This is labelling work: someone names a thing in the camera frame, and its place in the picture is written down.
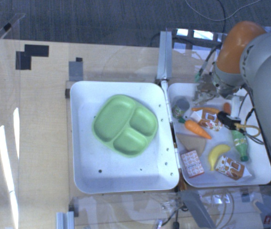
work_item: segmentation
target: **orange carrot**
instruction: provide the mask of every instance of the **orange carrot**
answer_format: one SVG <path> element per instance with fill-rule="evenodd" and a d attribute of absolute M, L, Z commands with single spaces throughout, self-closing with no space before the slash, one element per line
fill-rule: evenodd
<path fill-rule="evenodd" d="M 231 114 L 231 105 L 229 103 L 224 103 L 223 111 L 228 113 L 228 114 Z"/>
<path fill-rule="evenodd" d="M 187 120 L 187 121 L 185 121 L 184 126 L 187 130 L 189 130 L 199 136 L 205 137 L 207 139 L 212 139 L 212 137 L 195 121 Z"/>
<path fill-rule="evenodd" d="M 192 108 L 193 111 L 198 111 L 198 110 L 206 110 L 206 111 L 209 111 L 211 113 L 214 113 L 214 114 L 218 114 L 219 113 L 219 109 L 216 109 L 216 108 L 211 108 L 211 107 L 197 107 L 197 108 Z"/>

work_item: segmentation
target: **yellow cord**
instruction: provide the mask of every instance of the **yellow cord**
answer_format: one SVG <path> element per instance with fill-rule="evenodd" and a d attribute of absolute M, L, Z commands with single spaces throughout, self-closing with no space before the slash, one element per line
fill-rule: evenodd
<path fill-rule="evenodd" d="M 235 123 L 234 125 L 236 126 L 237 129 L 243 129 L 244 131 L 246 131 L 246 128 L 257 129 L 258 133 L 256 135 L 252 135 L 252 137 L 257 137 L 257 136 L 259 136 L 261 134 L 261 130 L 257 126 L 254 126 L 254 125 L 242 125 L 242 124 L 239 124 L 239 123 Z"/>

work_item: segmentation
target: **metal bracket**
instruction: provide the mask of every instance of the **metal bracket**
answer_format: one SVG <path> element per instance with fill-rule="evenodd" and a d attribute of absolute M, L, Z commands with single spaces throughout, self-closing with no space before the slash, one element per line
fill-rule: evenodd
<path fill-rule="evenodd" d="M 58 212 L 56 214 L 56 229 L 74 229 L 74 212 Z"/>
<path fill-rule="evenodd" d="M 156 82 L 168 80 L 172 77 L 172 32 L 161 31 L 159 61 L 156 74 Z"/>

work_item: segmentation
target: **banana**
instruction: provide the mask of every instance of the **banana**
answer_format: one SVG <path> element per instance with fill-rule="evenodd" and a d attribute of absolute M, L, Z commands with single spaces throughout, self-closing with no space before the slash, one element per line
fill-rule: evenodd
<path fill-rule="evenodd" d="M 220 155 L 223 153 L 226 153 L 230 150 L 231 148 L 226 145 L 226 144 L 220 144 L 215 146 L 210 153 L 208 154 L 208 162 L 211 165 L 211 170 L 214 170 L 215 163 Z"/>

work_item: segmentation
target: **green plate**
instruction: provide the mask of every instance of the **green plate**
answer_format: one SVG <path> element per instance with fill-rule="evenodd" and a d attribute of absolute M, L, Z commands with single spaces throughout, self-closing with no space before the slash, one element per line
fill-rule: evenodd
<path fill-rule="evenodd" d="M 141 154 L 158 129 L 156 116 L 126 95 L 114 95 L 96 115 L 94 136 L 110 149 L 127 157 Z"/>

